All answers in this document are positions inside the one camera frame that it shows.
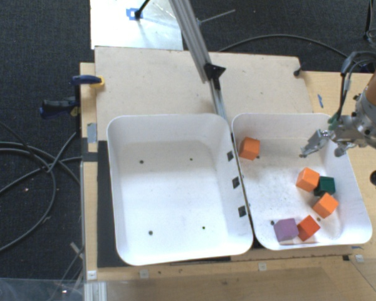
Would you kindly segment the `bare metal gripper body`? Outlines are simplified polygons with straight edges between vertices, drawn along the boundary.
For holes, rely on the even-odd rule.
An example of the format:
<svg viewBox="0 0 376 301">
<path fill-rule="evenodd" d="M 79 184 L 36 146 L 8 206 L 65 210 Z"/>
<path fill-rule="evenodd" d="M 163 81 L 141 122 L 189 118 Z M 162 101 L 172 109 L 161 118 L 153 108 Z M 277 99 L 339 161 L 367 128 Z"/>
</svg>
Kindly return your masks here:
<svg viewBox="0 0 376 301">
<path fill-rule="evenodd" d="M 346 142 L 347 150 L 359 147 L 372 147 L 376 150 L 376 124 L 367 116 L 337 115 L 328 119 L 330 139 L 334 143 Z"/>
</svg>

